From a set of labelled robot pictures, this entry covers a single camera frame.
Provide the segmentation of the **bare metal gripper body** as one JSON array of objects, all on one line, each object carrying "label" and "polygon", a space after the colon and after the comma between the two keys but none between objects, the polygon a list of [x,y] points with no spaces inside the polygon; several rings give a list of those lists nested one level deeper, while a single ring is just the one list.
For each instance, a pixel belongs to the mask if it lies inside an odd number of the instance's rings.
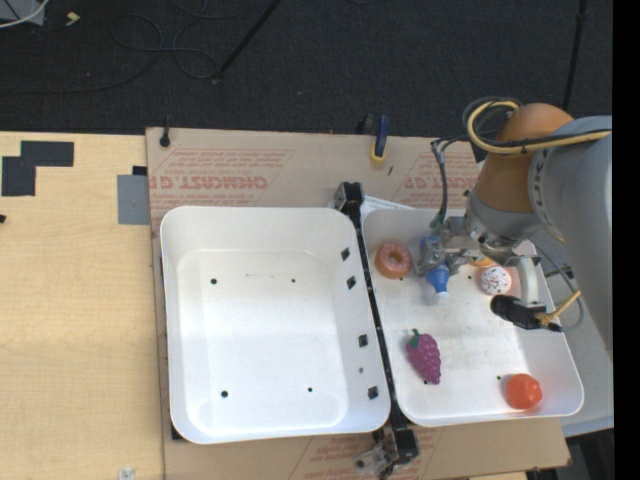
[{"label": "bare metal gripper body", "polygon": [[448,217],[441,227],[439,240],[445,263],[448,254],[460,254],[469,258],[469,263],[466,265],[474,267],[503,265],[496,255],[491,255],[486,247],[469,234],[464,217]]}]

